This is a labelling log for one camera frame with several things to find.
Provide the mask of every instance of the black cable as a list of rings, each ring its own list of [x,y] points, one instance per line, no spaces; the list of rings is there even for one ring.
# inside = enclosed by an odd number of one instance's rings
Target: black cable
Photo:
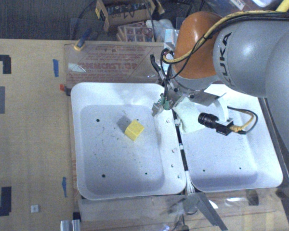
[[[169,78],[170,77],[170,73],[171,73],[171,64],[168,66],[166,79],[165,79],[165,87],[167,87],[166,94],[165,94],[166,100],[168,100],[168,81],[170,79]]]
[[[162,69],[165,76],[166,76],[166,73],[165,73],[165,70],[163,68],[163,56],[164,56],[165,52],[167,52],[167,51],[168,51],[167,48],[163,49],[162,52],[160,53],[160,58],[159,58],[160,68]]]
[[[187,65],[187,63],[188,63],[188,61],[189,61],[189,59],[191,58],[191,56],[192,56],[192,54],[194,54],[194,50],[195,50],[195,48],[196,48],[196,46],[197,46],[197,44],[198,44],[198,42],[202,39],[203,37],[201,37],[195,44],[194,44],[194,47],[192,48],[192,51],[189,53],[189,55],[188,55],[188,57],[187,57],[187,59],[186,59],[186,61],[185,61],[185,63],[183,64],[183,66],[182,66],[182,68],[175,74],[175,76],[173,76],[173,77],[171,77],[170,79],[174,79],[174,78],[176,78],[184,69],[185,69],[185,67],[186,67],[186,65]]]
[[[191,13],[192,8],[193,8],[193,2],[191,2],[191,4],[189,5],[185,17],[188,17],[188,16],[189,16],[189,13]]]
[[[166,98],[166,100],[168,100],[167,94],[168,94],[168,83],[167,83],[167,79],[164,79],[164,94],[163,94],[163,96]]]
[[[97,0],[93,0],[91,3],[89,3],[87,5],[87,7],[85,7],[82,12],[79,14],[78,18],[77,19],[81,19],[84,14],[86,13],[87,9],[90,8],[93,4],[96,3]],[[150,20],[151,20],[151,23],[152,23],[152,33],[153,33],[153,38],[154,38],[154,34],[155,34],[155,30],[154,30],[154,24],[153,24],[153,18],[152,18],[152,14],[151,14],[151,11],[149,9],[149,6],[148,6],[148,2],[146,2],[145,0],[141,0],[144,4],[145,4],[145,7],[149,13],[149,16],[150,16]],[[71,36],[71,40],[74,39],[74,36],[75,36],[75,33],[76,33],[76,30],[77,30],[77,27],[78,27],[78,20],[76,21],[76,24],[74,26],[74,29],[73,29],[73,33],[72,33],[72,36]]]
[[[268,13],[263,13],[263,14],[242,14],[242,15],[238,15],[232,19],[229,19],[228,21],[225,21],[224,23],[222,23],[221,25],[219,25],[215,30],[213,30],[205,39],[205,41],[203,42],[202,45],[204,45],[204,43],[208,40],[211,39],[213,37],[214,34],[216,34],[217,32],[221,31],[222,29],[224,29],[226,26],[229,26],[230,24],[234,24],[234,23],[238,23],[238,22],[242,22],[242,21],[251,21],[251,20],[286,20],[289,21],[289,13],[285,13],[285,12],[268,12]],[[186,59],[186,62],[184,63],[183,67],[180,69],[180,71],[172,78],[177,77],[185,68],[189,58],[191,57],[192,54],[194,54],[198,49],[200,49],[200,46],[196,51],[195,51],[195,47],[197,45],[197,43],[199,42],[199,40],[196,42],[196,44],[194,45],[193,49],[191,50],[191,53],[186,57],[183,58],[182,60],[176,62],[179,63],[181,61],[184,61]]]
[[[160,67],[158,66],[158,64],[155,62],[155,57],[153,54],[150,55],[150,62],[153,66],[153,68],[155,69],[155,71],[158,73],[160,70]]]
[[[256,117],[256,120],[254,122],[254,124],[251,126],[251,128],[247,131],[239,131],[237,132],[238,134],[247,134],[249,133],[250,131],[252,131],[254,129],[254,127],[256,126],[257,122],[258,122],[258,116],[255,112],[251,111],[251,110],[246,110],[246,109],[238,109],[238,108],[233,108],[233,107],[230,107],[230,106],[227,106],[228,109],[230,110],[234,110],[234,111],[239,111],[239,112],[242,112],[242,111],[245,111],[245,112],[249,112],[249,113],[252,113],[255,117]]]

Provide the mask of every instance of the metal stand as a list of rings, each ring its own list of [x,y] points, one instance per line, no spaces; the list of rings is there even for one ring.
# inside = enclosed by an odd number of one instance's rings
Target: metal stand
[[[196,192],[188,195],[183,201],[183,207],[186,213],[195,212],[195,208],[199,209],[213,226],[218,226],[222,231],[228,230],[204,192]]]

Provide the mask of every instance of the clear acrylic sheet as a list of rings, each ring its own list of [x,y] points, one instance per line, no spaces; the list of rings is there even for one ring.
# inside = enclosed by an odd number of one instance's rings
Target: clear acrylic sheet
[[[87,41],[82,51],[65,45],[66,87],[81,82],[158,83],[150,55],[163,43]]]

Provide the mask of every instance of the blue tape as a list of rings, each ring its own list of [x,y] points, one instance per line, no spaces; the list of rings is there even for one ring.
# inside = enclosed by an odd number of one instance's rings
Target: blue tape
[[[62,178],[62,188],[63,188],[63,192],[64,192],[64,197],[67,198],[67,194],[66,194],[66,177]]]
[[[59,77],[59,61],[53,59],[53,72],[55,77]]]

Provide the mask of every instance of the white plastic tray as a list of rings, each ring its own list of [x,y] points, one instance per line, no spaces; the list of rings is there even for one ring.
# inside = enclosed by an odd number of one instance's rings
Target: white plastic tray
[[[222,192],[255,188],[274,188],[283,174],[257,98],[231,90],[225,85],[211,85],[207,92],[223,95],[227,105],[254,111],[259,121],[246,135],[219,134],[204,128],[182,134],[191,179],[203,192]],[[198,105],[200,112],[218,116],[214,105]],[[229,111],[235,125],[243,125],[250,116]]]
[[[177,194],[186,186],[171,111],[152,117],[157,84],[79,83],[71,92],[77,185],[90,200]],[[132,141],[124,135],[139,119]]]

